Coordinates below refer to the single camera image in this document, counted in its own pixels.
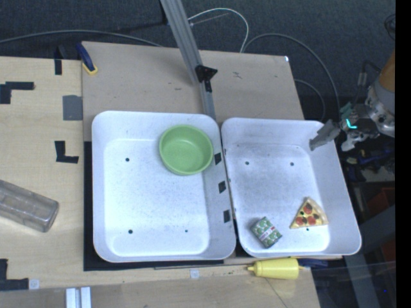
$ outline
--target green and white can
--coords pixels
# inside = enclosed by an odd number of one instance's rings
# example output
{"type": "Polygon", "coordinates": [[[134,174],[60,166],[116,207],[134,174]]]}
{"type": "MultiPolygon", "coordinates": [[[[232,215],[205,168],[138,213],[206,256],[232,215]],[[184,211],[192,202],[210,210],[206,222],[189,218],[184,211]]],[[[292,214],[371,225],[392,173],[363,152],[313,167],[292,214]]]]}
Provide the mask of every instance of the green and white can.
{"type": "Polygon", "coordinates": [[[270,248],[282,236],[278,229],[264,217],[251,226],[251,230],[254,235],[263,243],[266,248],[270,248]]]}

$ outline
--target pizza slice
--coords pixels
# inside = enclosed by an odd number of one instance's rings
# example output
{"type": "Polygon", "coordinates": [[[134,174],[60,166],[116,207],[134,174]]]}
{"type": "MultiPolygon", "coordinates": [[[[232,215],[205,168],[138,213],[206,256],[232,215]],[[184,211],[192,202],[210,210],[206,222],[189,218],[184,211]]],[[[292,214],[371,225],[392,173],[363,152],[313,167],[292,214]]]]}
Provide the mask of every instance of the pizza slice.
{"type": "Polygon", "coordinates": [[[327,225],[328,219],[322,208],[312,198],[307,197],[300,206],[290,228],[327,225]]]}

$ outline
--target wooden table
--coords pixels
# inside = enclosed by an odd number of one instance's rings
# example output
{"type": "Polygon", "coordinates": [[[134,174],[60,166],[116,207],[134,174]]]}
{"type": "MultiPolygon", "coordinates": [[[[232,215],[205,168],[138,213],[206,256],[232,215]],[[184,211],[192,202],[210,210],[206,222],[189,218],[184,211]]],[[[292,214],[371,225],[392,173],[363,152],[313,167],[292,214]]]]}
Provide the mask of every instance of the wooden table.
{"type": "MultiPolygon", "coordinates": [[[[107,109],[201,113],[200,94],[178,49],[83,44],[98,67],[94,76],[76,60],[62,60],[62,74],[56,75],[51,59],[0,58],[0,84],[35,84],[34,90],[13,90],[11,103],[0,105],[0,179],[60,203],[47,233],[0,218],[0,258],[8,259],[8,279],[37,279],[41,288],[37,294],[0,293],[0,300],[18,298],[20,307],[31,307],[25,298],[58,300],[61,289],[92,286],[97,307],[135,307],[136,288],[146,304],[319,307],[310,270],[297,280],[258,278],[247,270],[255,259],[235,255],[223,265],[196,267],[197,280],[190,279],[190,268],[83,271],[83,142],[91,139],[93,117],[107,109]],[[83,121],[64,120],[62,100],[70,95],[83,98],[83,121]],[[78,163],[56,162],[55,141],[65,141],[66,155],[79,156],[78,163]]],[[[232,116],[303,119],[283,56],[201,54],[205,65],[218,69],[212,85],[219,124],[232,116]]]]}

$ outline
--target yellow bottle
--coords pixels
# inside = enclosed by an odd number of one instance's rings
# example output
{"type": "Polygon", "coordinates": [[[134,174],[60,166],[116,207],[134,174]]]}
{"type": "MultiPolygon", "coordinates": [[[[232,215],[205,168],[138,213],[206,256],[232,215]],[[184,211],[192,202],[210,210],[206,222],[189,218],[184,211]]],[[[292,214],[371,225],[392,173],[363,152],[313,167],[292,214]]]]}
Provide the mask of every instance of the yellow bottle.
{"type": "Polygon", "coordinates": [[[298,265],[296,258],[280,258],[256,261],[253,266],[247,269],[253,271],[259,277],[295,280],[302,267],[298,265]]]}

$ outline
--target white tray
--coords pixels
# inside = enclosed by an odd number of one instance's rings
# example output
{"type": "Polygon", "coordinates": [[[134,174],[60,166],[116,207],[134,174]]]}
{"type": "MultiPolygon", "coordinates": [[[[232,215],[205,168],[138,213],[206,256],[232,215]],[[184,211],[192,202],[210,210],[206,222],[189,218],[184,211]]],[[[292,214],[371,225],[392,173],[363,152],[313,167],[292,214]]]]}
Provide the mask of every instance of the white tray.
{"type": "Polygon", "coordinates": [[[93,238],[109,262],[219,260],[236,236],[217,123],[202,114],[115,112],[92,122],[93,238]],[[205,131],[215,159],[202,173],[178,176],[159,155],[176,124],[205,131]]]}
{"type": "Polygon", "coordinates": [[[310,150],[316,121],[232,118],[222,125],[222,141],[238,236],[258,258],[291,255],[351,255],[361,235],[334,142],[310,150]],[[290,229],[304,197],[312,197],[329,224],[290,229]],[[283,235],[265,248],[250,231],[267,217],[283,235]]]}

